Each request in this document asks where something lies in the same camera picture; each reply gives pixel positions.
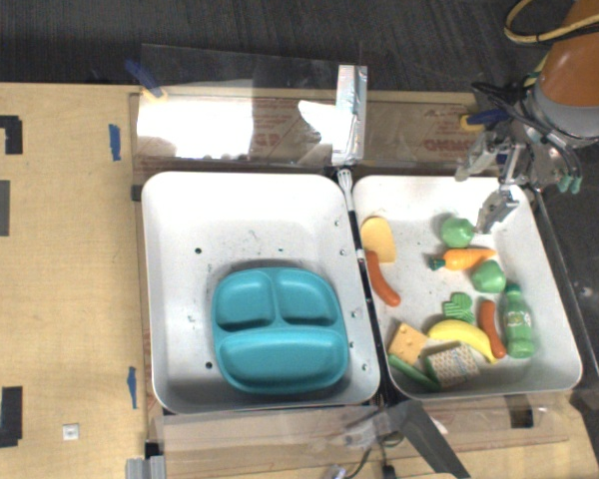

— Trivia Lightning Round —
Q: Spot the teal divided plate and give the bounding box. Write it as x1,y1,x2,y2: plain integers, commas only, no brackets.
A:
210,266,351,396

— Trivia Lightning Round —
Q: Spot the orange sausage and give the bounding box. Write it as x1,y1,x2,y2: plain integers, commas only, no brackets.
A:
364,249,402,308
477,298,508,360

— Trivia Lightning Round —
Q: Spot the white plastic tray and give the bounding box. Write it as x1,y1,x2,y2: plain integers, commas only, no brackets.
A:
140,170,382,415
351,174,584,402

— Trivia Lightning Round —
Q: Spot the yellow banana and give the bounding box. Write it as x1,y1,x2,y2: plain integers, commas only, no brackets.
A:
425,318,499,365

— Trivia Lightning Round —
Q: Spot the orange carrot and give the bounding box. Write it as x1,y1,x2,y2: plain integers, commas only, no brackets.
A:
427,247,498,272

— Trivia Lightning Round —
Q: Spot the green round toy fruit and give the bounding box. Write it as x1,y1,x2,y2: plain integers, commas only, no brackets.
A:
469,259,507,294
439,216,476,249

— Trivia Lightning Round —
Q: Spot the green plastic bottle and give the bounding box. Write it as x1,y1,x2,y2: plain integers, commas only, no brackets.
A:
501,282,536,359

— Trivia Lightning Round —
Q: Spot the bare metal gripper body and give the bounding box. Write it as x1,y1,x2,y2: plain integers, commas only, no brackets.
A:
496,128,568,192

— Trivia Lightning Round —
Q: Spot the yellow bread slice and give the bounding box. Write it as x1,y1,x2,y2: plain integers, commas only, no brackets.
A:
359,216,398,264

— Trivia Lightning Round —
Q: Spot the green pea pod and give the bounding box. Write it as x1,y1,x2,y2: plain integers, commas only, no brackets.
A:
387,353,443,393

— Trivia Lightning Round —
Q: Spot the yellow cheese wedge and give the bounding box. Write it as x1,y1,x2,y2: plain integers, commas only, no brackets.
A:
387,321,430,367

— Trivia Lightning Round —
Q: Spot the green ribbed toy vegetable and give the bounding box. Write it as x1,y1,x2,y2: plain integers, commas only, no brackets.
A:
441,291,476,325

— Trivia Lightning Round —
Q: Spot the thin black and white rod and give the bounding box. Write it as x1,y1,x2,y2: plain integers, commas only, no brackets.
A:
335,167,393,404

